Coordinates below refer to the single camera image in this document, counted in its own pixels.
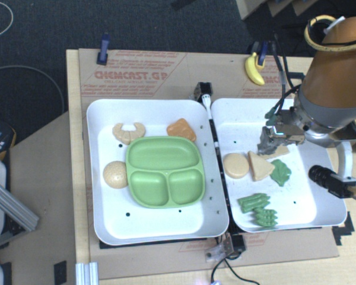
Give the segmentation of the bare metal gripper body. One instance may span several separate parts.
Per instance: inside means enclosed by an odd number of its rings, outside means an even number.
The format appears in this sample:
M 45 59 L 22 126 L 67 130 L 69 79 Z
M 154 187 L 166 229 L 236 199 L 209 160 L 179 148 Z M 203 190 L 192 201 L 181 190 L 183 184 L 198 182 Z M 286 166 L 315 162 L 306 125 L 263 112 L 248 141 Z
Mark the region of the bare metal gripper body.
M 299 107 L 282 110 L 272 126 L 272 145 L 300 145 L 306 141 L 324 148 L 344 141 L 355 144 L 356 129 L 353 124 L 343 128 L 322 125 Z

